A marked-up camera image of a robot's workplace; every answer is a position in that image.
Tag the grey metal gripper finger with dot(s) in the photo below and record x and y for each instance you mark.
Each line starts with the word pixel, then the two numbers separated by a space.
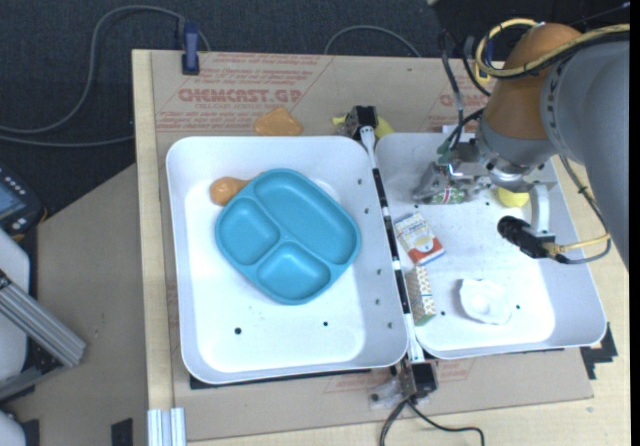
pixel 428 184
pixel 472 191

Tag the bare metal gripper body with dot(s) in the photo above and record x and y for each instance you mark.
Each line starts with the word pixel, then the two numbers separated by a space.
pixel 512 176

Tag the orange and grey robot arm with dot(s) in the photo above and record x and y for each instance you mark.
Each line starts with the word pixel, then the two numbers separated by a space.
pixel 575 99

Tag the yellow toy lemon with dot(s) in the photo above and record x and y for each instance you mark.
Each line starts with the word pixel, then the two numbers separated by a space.
pixel 512 198

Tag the green and red small can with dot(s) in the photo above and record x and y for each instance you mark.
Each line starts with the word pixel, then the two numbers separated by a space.
pixel 447 196

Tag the thin black and white rod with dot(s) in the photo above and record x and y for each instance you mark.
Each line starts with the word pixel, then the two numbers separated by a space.
pixel 384 204

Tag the orange and white carton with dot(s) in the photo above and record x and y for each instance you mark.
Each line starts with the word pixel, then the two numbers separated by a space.
pixel 419 239

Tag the yellow banana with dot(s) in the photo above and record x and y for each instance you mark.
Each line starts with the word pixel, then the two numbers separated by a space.
pixel 384 128

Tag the white fried egg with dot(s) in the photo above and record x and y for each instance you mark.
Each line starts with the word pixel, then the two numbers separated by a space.
pixel 485 303

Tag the yellow patterned carton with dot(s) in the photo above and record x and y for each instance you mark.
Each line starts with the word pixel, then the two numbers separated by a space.
pixel 421 296

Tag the white plastic tray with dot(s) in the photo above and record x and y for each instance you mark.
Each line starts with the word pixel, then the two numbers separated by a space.
pixel 280 339
pixel 525 294

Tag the blue divided plate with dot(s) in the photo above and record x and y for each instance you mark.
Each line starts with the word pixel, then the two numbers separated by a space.
pixel 295 214

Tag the orange toy biscuit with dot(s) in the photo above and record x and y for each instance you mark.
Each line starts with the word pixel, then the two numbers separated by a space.
pixel 277 124

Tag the orange toy bread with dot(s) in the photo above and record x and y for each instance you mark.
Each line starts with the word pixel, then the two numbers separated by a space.
pixel 223 190

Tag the brown cardboard board red print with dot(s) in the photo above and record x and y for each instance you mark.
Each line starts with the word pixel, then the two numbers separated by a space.
pixel 225 84

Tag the black cylinder on white bracket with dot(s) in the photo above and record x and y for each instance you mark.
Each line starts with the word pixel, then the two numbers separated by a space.
pixel 515 230

